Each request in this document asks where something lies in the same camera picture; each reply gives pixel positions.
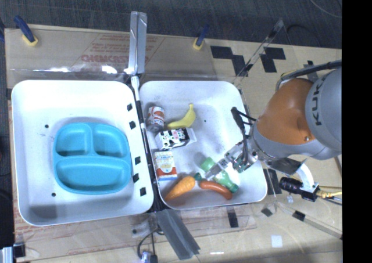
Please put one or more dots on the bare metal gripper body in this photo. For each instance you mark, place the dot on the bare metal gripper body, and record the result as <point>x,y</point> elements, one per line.
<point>239,159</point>

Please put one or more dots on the dull grey metal gripper finger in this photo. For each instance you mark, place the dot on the dull grey metal gripper finger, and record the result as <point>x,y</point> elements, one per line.
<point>215,169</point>

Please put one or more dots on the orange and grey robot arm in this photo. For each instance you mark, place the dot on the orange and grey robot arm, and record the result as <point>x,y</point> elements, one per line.
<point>290,116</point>

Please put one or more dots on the green plastic bottle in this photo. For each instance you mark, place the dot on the green plastic bottle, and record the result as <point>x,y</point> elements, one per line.
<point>228,181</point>

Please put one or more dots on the orange sausage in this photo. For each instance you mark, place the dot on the orange sausage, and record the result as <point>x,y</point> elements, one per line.
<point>216,187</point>

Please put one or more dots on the orange carrot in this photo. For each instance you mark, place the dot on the orange carrot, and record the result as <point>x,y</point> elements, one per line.
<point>181,187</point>

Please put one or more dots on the orange and white carton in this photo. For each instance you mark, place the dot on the orange and white carton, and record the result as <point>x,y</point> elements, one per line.
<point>165,166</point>

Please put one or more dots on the cow print carton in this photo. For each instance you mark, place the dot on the cow print carton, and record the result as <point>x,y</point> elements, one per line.
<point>174,137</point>

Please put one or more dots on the yellow banana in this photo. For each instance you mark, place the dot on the yellow banana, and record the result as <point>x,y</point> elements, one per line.
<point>186,121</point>

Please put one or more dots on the white plastic tray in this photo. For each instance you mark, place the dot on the white plastic tray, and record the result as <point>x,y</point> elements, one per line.
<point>215,105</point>
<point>35,151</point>

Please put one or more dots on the small red and white can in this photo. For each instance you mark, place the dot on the small red and white can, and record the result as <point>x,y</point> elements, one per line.
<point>155,118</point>

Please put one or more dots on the blue divided plate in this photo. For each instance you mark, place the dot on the blue divided plate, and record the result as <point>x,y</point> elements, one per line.
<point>93,169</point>

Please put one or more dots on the brown cardboard board red print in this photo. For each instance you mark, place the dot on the brown cardboard board red print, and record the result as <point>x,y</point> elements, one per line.
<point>72,47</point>

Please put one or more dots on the black cylinder on white bracket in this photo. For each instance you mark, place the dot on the black cylinder on white bracket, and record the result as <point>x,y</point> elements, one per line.
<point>292,186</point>

